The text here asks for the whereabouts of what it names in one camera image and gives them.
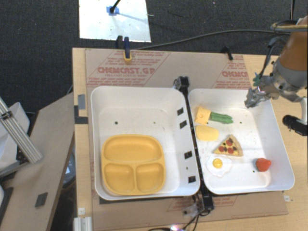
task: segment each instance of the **pizza slice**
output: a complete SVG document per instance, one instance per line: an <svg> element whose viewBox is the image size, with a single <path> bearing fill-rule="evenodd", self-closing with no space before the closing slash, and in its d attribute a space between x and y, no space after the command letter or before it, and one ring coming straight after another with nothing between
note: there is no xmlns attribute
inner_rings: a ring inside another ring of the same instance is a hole
<svg viewBox="0 0 308 231"><path fill-rule="evenodd" d="M231 134L214 151L214 154L223 154L230 156L243 156L243 150L237 139Z"/></svg>

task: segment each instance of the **green vegetable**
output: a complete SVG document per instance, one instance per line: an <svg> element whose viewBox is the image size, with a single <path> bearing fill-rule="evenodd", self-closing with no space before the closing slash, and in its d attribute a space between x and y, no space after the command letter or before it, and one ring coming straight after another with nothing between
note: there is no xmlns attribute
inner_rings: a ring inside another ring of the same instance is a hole
<svg viewBox="0 0 308 231"><path fill-rule="evenodd" d="M212 121L218 121L224 124L233 123L232 117L229 115L222 115L215 112L211 112L210 119Z"/></svg>

